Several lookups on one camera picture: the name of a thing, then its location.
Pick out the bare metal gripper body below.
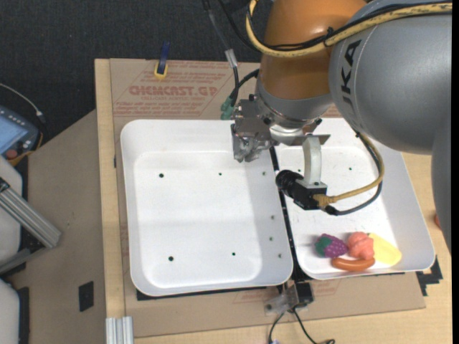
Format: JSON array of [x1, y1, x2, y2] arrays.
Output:
[[229, 98, 313, 153]]

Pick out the white plastic tray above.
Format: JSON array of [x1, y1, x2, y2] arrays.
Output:
[[119, 118, 294, 297], [273, 117, 436, 281]]

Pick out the purple grapes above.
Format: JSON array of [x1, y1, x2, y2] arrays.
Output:
[[314, 233, 349, 258]]

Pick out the black cylinder on white bracket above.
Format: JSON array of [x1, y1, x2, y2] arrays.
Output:
[[275, 133, 331, 211]]

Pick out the thin black rod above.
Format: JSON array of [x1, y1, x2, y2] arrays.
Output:
[[268, 145, 300, 282]]

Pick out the black block with thin wires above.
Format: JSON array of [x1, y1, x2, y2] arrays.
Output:
[[295, 281, 315, 306]]

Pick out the pink shrimp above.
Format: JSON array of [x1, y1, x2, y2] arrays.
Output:
[[346, 231, 375, 259]]

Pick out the brown cardboard board red print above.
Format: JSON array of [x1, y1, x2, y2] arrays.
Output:
[[108, 57, 427, 338]]

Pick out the yellow banana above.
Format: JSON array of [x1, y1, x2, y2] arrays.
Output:
[[367, 231, 402, 267]]

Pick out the orange sausage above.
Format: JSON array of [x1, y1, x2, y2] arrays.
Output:
[[331, 256, 376, 272]]

